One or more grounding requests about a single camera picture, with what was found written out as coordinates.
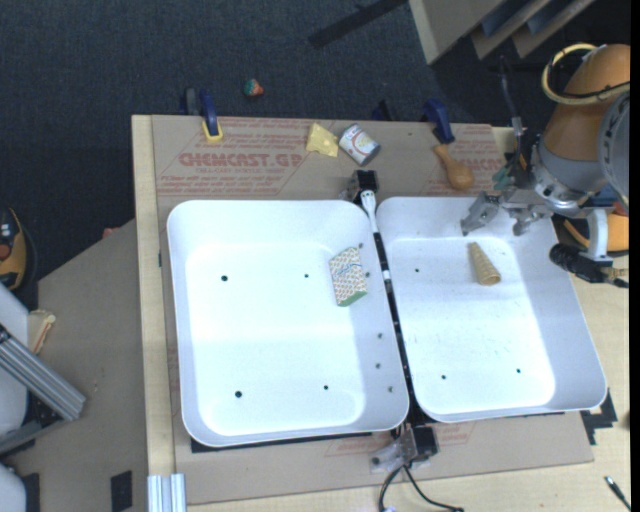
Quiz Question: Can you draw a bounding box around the small white can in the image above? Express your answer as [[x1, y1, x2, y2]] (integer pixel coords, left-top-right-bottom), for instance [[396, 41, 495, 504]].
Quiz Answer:
[[338, 123, 382, 167]]

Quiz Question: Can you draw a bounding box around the yellow cheese wedge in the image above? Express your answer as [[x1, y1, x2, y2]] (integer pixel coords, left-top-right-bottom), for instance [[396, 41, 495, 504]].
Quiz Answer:
[[305, 122, 340, 161]]

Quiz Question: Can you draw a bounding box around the thin black and white rod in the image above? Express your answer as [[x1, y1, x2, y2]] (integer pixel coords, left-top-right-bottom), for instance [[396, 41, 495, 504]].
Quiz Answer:
[[360, 190, 417, 432]]

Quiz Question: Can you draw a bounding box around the tan ice cream cone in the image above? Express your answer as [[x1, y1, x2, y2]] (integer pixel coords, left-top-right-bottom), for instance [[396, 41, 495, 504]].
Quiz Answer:
[[467, 241, 503, 287]]

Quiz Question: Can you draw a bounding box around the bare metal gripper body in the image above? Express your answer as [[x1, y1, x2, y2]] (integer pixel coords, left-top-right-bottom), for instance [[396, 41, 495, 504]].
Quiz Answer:
[[498, 166, 593, 219]]

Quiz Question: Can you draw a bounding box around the brown cardboard board, red print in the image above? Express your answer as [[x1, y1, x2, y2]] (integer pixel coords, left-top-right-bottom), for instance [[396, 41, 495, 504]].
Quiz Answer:
[[149, 114, 596, 506]]

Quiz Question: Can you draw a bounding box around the white plastic tray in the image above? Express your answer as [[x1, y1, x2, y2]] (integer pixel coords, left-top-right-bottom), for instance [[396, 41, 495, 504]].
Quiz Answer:
[[374, 195, 609, 425], [166, 198, 411, 448]]

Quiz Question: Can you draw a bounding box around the black cylinder on white bracket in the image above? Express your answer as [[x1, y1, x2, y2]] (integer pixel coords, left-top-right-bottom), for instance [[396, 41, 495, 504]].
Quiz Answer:
[[548, 207, 617, 284]]

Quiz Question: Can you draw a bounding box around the pale toy sandwich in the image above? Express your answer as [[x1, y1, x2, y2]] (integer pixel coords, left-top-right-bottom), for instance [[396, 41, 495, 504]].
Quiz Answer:
[[26, 309, 57, 355]]

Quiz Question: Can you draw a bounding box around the brown toy chicken drumstick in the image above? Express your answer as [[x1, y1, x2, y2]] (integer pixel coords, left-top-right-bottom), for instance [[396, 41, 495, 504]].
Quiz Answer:
[[432, 143, 476, 191]]

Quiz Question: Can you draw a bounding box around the patterned small carton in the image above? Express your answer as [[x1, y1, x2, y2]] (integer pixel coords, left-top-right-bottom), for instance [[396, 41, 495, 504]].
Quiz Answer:
[[327, 245, 371, 308]]

